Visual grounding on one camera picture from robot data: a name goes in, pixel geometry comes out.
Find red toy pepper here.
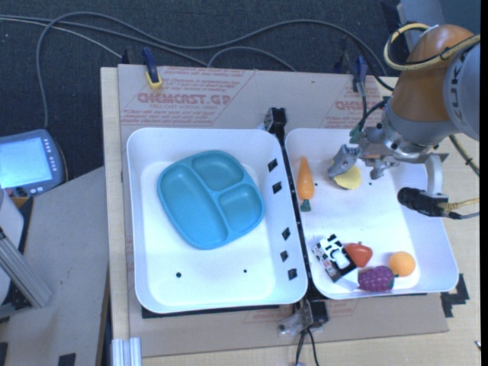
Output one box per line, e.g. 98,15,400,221
344,242,374,269

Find orange toy fruit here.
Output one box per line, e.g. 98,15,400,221
387,250,417,278

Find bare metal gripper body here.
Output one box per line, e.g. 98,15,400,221
356,122,436,168

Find blue divided plate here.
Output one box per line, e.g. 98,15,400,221
156,149,266,251

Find purple grapes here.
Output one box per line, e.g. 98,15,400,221
357,265,398,293

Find black block with thin wires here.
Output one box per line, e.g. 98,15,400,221
265,107,287,133
292,299,330,330

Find brown cardboard board red print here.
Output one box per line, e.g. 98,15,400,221
117,64,451,358

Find orange carrot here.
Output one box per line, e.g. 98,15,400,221
296,156,316,212

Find black and white carton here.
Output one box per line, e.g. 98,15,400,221
311,233,360,291

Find black cylinder on white bracket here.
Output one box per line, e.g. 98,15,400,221
396,152,450,218

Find white plastic tray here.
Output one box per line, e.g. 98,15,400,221
126,127,310,315
284,127,460,301

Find yellow round biscuit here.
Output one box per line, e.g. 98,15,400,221
332,165,363,191

